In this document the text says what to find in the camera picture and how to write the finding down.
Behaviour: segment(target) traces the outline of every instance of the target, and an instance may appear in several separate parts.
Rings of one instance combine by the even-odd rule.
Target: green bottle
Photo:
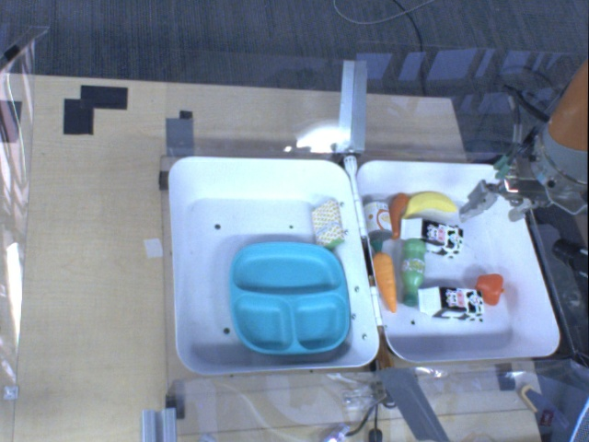
[[[403,263],[401,279],[405,287],[403,303],[417,306],[417,290],[423,283],[425,272],[425,242],[421,239],[409,239],[403,246]]]

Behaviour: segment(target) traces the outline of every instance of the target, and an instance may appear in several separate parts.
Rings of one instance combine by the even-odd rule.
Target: white tape
[[[155,259],[164,256],[162,242],[158,238],[144,240],[145,253],[148,259]]]

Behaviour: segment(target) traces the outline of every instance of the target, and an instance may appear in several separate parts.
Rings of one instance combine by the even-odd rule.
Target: white can
[[[388,204],[385,202],[370,202],[364,205],[366,230],[371,240],[387,240],[392,237],[393,227],[390,223]]]

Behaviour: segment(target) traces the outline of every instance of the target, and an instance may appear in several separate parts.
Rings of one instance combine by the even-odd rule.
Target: wooden surface
[[[64,135],[64,99],[79,98],[83,84],[128,87],[128,110],[95,110],[94,135]],[[371,96],[370,142],[402,140],[419,150],[437,139],[461,152],[451,109],[449,100]],[[141,411],[164,406],[173,343],[165,337],[162,260],[148,257],[144,241],[162,239],[157,176],[165,119],[180,110],[194,112],[197,142],[270,137],[280,144],[337,121],[339,94],[36,77],[17,442],[139,440]],[[341,395],[324,376],[252,378],[244,388],[233,379],[238,398],[219,390],[224,380],[195,378],[189,413],[207,415],[209,424],[224,414],[215,423],[218,441],[309,440],[334,422],[361,417],[342,411]],[[515,393],[464,398],[433,401],[452,440],[495,430],[500,440],[537,440],[533,415]],[[296,415],[280,413],[280,401]],[[232,407],[245,411],[243,419],[232,418]],[[306,417],[317,423],[302,423]],[[398,411],[381,418],[390,440],[412,440]],[[182,428],[184,441],[206,432],[198,417]]]

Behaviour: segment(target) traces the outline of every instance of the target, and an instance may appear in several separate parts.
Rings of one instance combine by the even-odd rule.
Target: yellow banana
[[[404,218],[418,214],[423,210],[440,210],[446,213],[454,213],[457,208],[452,200],[439,192],[421,192],[412,195],[405,209]]]

